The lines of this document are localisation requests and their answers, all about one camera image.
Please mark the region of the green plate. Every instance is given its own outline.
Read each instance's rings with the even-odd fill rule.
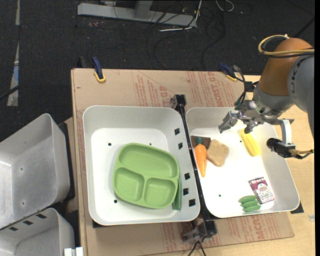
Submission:
[[[116,196],[125,202],[162,209],[174,202],[178,179],[179,164],[171,153],[130,143],[117,155],[112,185]]]

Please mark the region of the hole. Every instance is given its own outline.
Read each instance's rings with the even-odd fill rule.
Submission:
[[[196,205],[196,199],[189,200],[189,207]]]
[[[26,220],[26,221],[23,221],[24,224],[30,226],[33,224],[33,222],[29,221],[29,220]]]
[[[10,230],[12,230],[12,231],[17,231],[17,230],[19,230],[19,229],[17,229],[17,228],[16,228],[16,227],[14,227],[14,226],[9,227],[9,229],[10,229]]]
[[[183,189],[183,195],[188,195],[189,194],[189,188],[184,188]]]
[[[184,174],[184,179],[185,179],[185,180],[190,179],[190,174],[189,174],[189,173],[185,173],[185,174]]]
[[[46,218],[47,218],[47,216],[44,216],[44,215],[42,215],[41,213],[37,214],[36,216],[37,216],[38,218],[40,218],[40,219],[46,219]]]

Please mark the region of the cardboard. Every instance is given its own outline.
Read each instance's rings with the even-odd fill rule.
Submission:
[[[85,255],[142,256],[190,250],[193,244],[183,242],[182,237],[192,230],[190,223],[94,227],[88,210],[82,115],[86,108],[94,105],[167,107],[175,94],[186,96],[187,109],[231,107],[244,86],[241,82],[226,79],[221,72],[103,69],[103,73],[106,82],[99,83],[93,69],[71,71],[79,229]],[[217,219],[215,224],[218,234],[205,239],[204,248],[294,236],[286,212]]]

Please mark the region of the orange carrot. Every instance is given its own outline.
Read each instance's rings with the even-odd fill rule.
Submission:
[[[201,137],[196,138],[197,145],[195,146],[195,160],[198,166],[201,176],[204,178],[206,175],[207,167],[207,149],[202,144],[203,139]]]

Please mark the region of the black fabric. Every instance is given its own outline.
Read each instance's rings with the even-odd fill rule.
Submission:
[[[58,124],[72,116],[70,72],[80,56],[89,66],[97,56],[106,69],[217,71],[223,62],[260,75],[268,59],[259,54],[259,42],[292,37],[315,16],[315,0],[231,0],[234,9],[224,13],[216,1],[202,1],[197,28],[159,32],[173,26],[78,16],[81,2],[88,1],[21,0],[19,28],[16,1],[0,0],[0,95],[10,88],[17,40],[20,49],[18,106],[0,100],[0,141],[43,113]],[[153,1],[151,10],[193,15],[198,4]],[[315,23],[299,37],[315,46]]]

